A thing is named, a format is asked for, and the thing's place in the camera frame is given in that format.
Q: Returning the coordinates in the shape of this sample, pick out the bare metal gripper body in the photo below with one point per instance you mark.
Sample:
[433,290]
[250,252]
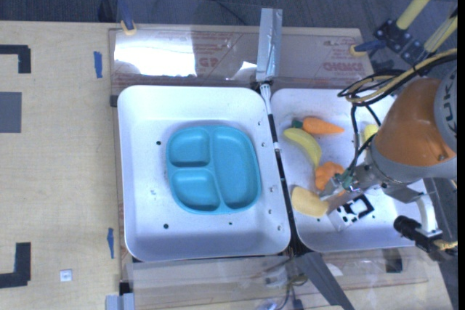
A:
[368,178]

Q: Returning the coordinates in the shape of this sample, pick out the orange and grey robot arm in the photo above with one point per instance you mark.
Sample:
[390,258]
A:
[410,123]

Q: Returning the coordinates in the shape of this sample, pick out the white carton black print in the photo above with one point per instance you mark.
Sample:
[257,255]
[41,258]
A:
[350,216]

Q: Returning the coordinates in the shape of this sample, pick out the orange lumpy toy food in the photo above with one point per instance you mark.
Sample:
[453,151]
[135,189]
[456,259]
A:
[325,172]

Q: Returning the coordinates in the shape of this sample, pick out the small yellow toy food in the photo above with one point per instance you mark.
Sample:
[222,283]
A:
[370,131]

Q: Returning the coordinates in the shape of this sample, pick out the white plastic tray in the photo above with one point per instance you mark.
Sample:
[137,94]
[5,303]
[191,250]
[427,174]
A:
[367,239]
[145,163]

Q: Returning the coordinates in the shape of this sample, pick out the yellow toy bread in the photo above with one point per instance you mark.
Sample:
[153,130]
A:
[307,201]

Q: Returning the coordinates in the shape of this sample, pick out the orange carrot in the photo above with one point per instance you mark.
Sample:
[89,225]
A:
[321,126]

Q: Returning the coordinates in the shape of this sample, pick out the yellow banana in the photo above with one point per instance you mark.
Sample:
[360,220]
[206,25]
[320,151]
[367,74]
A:
[307,143]

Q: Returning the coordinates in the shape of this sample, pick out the thin black and white rod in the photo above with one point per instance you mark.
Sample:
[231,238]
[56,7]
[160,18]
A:
[279,152]

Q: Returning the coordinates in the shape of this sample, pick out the blue divided plate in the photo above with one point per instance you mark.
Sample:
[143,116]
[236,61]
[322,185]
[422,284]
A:
[232,167]

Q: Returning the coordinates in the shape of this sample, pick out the brown cardboard board red print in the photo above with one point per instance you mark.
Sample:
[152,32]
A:
[309,51]

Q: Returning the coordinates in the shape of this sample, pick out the black cylinder on white bracket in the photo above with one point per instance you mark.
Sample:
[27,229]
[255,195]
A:
[412,228]

